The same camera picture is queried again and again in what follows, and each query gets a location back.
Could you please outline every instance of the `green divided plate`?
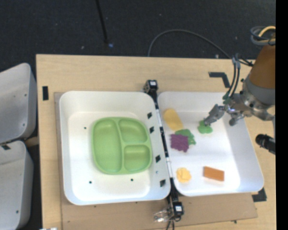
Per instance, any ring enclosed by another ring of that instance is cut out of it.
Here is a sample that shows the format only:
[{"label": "green divided plate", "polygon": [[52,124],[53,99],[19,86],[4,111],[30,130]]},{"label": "green divided plate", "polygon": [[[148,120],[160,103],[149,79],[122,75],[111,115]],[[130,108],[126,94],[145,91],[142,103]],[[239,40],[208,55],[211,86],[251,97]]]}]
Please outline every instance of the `green divided plate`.
[{"label": "green divided plate", "polygon": [[145,125],[134,118],[106,117],[92,128],[93,159],[107,174],[130,174],[152,163],[152,147]]}]

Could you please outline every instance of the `brown block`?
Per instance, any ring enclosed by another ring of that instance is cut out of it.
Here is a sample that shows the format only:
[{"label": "brown block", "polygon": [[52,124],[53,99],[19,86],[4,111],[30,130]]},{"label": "brown block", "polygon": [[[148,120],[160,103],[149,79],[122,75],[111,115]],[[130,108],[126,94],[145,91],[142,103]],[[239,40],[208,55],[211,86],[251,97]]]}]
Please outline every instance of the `brown block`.
[{"label": "brown block", "polygon": [[224,181],[224,171],[204,166],[204,177]]}]

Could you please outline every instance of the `purple block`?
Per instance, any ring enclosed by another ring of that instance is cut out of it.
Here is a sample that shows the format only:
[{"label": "purple block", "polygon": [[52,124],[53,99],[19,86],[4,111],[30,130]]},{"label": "purple block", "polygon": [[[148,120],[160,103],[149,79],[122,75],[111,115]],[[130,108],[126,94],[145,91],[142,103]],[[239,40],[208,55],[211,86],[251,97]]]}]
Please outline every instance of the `purple block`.
[{"label": "purple block", "polygon": [[187,152],[189,149],[188,137],[183,135],[171,135],[171,148]]}]

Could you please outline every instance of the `wooden table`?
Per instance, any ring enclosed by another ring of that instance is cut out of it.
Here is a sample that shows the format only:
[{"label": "wooden table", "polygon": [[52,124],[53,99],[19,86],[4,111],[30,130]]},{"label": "wooden table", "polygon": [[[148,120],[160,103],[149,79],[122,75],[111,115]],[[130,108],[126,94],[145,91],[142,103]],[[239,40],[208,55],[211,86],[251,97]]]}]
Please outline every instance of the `wooden table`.
[{"label": "wooden table", "polygon": [[[241,77],[245,78],[249,70],[242,67]],[[60,187],[55,93],[140,91],[148,79],[157,80],[159,92],[225,92],[227,88],[222,79],[210,78],[208,72],[224,72],[231,81],[231,60],[37,55],[43,228],[136,230],[164,229],[166,226],[154,223],[152,219],[153,211],[165,206],[162,200],[79,207],[65,199]],[[251,194],[180,197],[186,214],[176,223],[176,229],[276,229],[276,158],[255,143],[255,137],[260,133],[273,137],[273,125],[256,117],[245,121],[264,174],[267,201],[253,203]]]}]

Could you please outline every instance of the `white container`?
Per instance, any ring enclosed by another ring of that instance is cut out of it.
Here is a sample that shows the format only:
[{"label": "white container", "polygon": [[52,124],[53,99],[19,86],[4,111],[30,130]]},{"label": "white container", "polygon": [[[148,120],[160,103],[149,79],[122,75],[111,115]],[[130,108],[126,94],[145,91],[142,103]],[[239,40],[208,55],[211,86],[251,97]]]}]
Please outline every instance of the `white container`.
[{"label": "white container", "polygon": [[[158,200],[170,191],[155,104],[142,92],[66,92],[60,98],[63,188],[76,205]],[[91,126],[104,117],[130,117],[149,130],[153,162],[139,173],[109,175],[94,164]]]},{"label": "white container", "polygon": [[[264,178],[252,146],[244,119],[235,126],[229,125],[230,115],[211,124],[211,134],[201,134],[197,127],[208,116],[215,104],[222,105],[224,93],[213,92],[163,92],[158,97],[160,114],[173,108],[184,128],[195,136],[195,145],[188,151],[170,148],[170,135],[174,134],[162,118],[171,169],[177,190],[185,196],[204,196],[228,193],[258,192]],[[225,172],[225,180],[203,177],[203,167],[209,166]],[[191,173],[188,183],[180,183],[176,170],[184,167]]]},{"label": "white container", "polygon": [[33,162],[25,144],[0,146],[0,230],[23,227],[30,218]]},{"label": "white container", "polygon": [[36,104],[28,64],[0,73],[0,230],[21,228],[30,217],[33,161],[19,139],[35,129]]}]

